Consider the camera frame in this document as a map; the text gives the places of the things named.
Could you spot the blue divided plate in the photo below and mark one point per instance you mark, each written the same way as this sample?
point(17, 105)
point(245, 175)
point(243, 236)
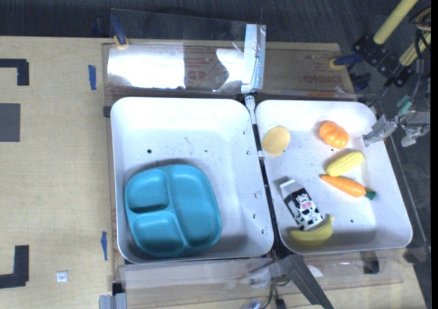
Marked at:
point(191, 198)

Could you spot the yellow toy corn cob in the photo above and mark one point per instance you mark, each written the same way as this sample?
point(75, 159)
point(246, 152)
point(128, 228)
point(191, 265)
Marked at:
point(344, 163)

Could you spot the white plastic tray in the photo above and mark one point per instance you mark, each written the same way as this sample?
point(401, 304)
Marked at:
point(373, 218)
point(191, 129)

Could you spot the yellow round toy potato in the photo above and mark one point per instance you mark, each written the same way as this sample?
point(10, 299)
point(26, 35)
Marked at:
point(276, 140)

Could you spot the thin black and white rod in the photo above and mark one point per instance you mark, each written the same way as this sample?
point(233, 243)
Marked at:
point(255, 129)

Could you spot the cow print milk carton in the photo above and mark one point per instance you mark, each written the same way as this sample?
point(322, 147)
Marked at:
point(304, 208)

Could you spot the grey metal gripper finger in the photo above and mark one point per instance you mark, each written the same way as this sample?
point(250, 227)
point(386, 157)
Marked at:
point(412, 138)
point(380, 129)

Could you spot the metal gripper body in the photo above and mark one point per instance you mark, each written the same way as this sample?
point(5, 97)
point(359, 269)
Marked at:
point(414, 119)

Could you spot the yellow banana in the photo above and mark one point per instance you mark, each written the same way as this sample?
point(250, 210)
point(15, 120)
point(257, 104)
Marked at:
point(313, 235)

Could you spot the orange toy carrot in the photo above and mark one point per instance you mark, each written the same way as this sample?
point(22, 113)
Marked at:
point(344, 186)

